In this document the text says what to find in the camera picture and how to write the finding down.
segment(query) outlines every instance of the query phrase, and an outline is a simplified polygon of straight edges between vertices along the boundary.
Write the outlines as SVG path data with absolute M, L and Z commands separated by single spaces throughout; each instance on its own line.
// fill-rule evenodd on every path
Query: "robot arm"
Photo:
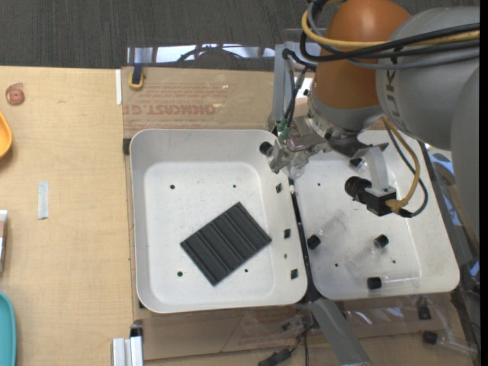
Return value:
M 353 181 L 346 191 L 377 215 L 398 214 L 401 205 L 390 204 L 394 191 L 382 185 L 386 166 L 378 153 L 384 148 L 358 140 L 378 118 L 387 117 L 416 140 L 452 151 L 461 202 L 479 238 L 480 8 L 435 8 L 410 16 L 389 0 L 339 0 L 321 34 L 316 16 L 334 1 L 312 0 L 303 15 L 300 51 L 316 63 L 308 112 L 290 118 L 290 104 L 267 151 L 271 169 L 298 178 L 320 151 L 335 150 L 350 159 L 368 154 L 378 167 L 371 185 L 361 190 L 367 194 L 359 196 Z M 307 52 L 308 37 L 322 47 L 320 56 Z

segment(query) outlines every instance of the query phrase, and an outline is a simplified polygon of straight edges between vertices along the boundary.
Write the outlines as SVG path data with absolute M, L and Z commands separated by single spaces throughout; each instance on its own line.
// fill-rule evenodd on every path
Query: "dark gray floor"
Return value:
M 480 0 L 394 0 L 415 14 Z M 0 0 L 0 65 L 119 68 L 134 40 L 272 47 L 307 0 Z

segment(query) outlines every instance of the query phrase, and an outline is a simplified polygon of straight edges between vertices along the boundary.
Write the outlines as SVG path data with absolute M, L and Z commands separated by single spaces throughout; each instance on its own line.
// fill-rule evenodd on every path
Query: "teal object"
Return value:
M 17 329 L 14 307 L 8 297 L 0 291 L 0 365 L 15 366 L 17 354 Z

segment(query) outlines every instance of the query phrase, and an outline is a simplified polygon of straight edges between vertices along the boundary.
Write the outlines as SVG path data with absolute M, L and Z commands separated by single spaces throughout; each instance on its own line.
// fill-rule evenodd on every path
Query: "brown round object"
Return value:
M 390 0 L 348 0 L 335 12 L 326 37 L 335 40 L 371 42 L 387 40 L 410 14 Z M 321 55 L 330 53 L 322 50 Z M 362 59 L 376 63 L 376 59 Z M 376 71 L 340 60 L 319 63 L 315 74 L 315 93 L 334 108 L 363 108 L 378 104 Z
M 24 101 L 24 92 L 20 88 L 11 88 L 7 92 L 7 101 L 16 105 Z

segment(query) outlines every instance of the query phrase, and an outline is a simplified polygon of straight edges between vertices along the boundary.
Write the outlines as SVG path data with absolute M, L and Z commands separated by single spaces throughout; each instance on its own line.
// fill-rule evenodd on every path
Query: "yellow cable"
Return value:
M 396 138 L 402 143 L 403 147 L 407 150 L 407 152 L 412 156 L 413 162 L 415 164 L 415 175 L 413 176 L 412 186 L 409 189 L 409 192 L 403 199 L 389 199 L 386 204 L 387 206 L 394 212 L 398 212 L 402 207 L 406 206 L 409 203 L 410 198 L 413 196 L 417 184 L 419 183 L 420 179 L 420 163 L 419 159 L 417 159 L 416 154 L 413 152 L 412 148 L 410 148 L 409 144 L 403 139 L 403 137 L 398 133 L 398 130 L 395 128 L 392 123 L 386 119 L 386 117 L 381 117 L 383 123 L 390 128 Z
M 372 42 L 333 40 L 331 38 L 321 37 L 320 35 L 315 34 L 308 27 L 307 13 L 308 13 L 308 11 L 305 11 L 305 13 L 302 16 L 302 29 L 303 29 L 303 32 L 311 40 L 315 40 L 317 43 L 321 43 L 321 44 L 329 45 L 329 46 L 334 46 L 334 47 L 344 47 L 344 48 L 348 48 L 348 49 L 362 49 L 364 47 L 382 45 L 382 44 L 388 42 L 387 40 L 377 40 L 377 41 L 372 41 Z M 479 30 L 467 31 L 467 32 L 455 34 L 455 35 L 446 35 L 444 37 L 439 37 L 439 38 L 435 38 L 435 39 L 431 39 L 431 40 L 424 40 L 421 42 L 412 43 L 409 46 L 425 46 L 425 45 L 461 42 L 462 40 L 476 40 L 476 39 L 480 39 L 480 31 Z

